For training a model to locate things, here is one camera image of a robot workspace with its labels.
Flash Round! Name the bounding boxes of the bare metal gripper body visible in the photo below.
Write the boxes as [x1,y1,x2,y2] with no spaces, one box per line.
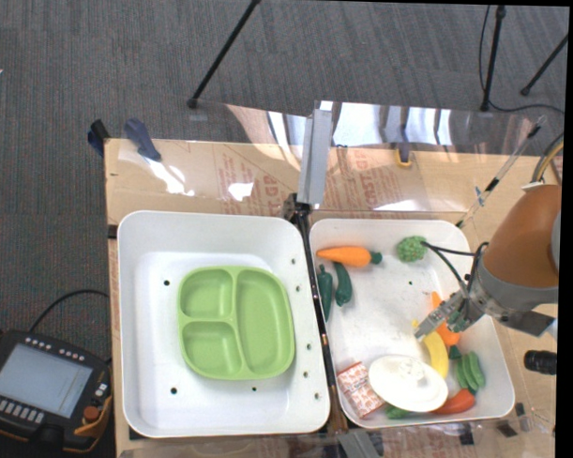
[430,284,487,327]

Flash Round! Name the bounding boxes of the small orange carrot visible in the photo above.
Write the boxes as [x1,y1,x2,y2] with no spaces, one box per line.
[428,290,463,349]

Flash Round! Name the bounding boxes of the yellow banana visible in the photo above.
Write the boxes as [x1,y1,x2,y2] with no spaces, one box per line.
[409,319,452,381]

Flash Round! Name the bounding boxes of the white plastic tray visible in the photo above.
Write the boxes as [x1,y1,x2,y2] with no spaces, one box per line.
[301,215,523,436]
[110,209,339,446]

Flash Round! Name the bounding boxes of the white round lid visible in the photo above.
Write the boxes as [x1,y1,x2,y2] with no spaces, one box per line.
[367,353,451,415]

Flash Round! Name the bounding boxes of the green pea pods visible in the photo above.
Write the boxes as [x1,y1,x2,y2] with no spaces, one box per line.
[454,349,489,394]

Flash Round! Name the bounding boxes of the green broccoli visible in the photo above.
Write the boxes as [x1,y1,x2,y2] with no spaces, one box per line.
[395,234,430,265]

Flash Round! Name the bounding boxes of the orange-red chili pepper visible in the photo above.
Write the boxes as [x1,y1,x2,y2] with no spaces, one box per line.
[433,387,478,418]

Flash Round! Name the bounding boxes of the dark green cucumber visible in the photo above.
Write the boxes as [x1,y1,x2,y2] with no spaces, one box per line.
[331,261,354,308]

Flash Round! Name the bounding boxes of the red and white packet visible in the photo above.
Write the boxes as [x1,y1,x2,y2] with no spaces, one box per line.
[334,359,388,421]

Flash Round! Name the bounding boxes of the orange carrot with green top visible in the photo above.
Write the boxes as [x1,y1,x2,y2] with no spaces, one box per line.
[314,243,385,270]

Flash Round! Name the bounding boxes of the dark green pepper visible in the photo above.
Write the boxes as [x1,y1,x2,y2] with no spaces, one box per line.
[314,263,336,323]

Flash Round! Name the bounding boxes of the thin black rod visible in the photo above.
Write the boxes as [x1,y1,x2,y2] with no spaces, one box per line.
[287,212,356,434]

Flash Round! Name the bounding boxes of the green divided plate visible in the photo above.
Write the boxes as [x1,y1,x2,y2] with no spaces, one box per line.
[173,263,300,383]

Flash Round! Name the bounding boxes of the brown cardboard board red print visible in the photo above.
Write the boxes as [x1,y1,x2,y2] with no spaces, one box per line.
[93,136,565,458]

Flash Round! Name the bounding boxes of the black cylinder on white bracket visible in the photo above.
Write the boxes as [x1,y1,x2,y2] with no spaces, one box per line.
[522,315,559,376]

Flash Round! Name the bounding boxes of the black block with thin wires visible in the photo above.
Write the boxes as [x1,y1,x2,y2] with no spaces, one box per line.
[281,192,313,225]

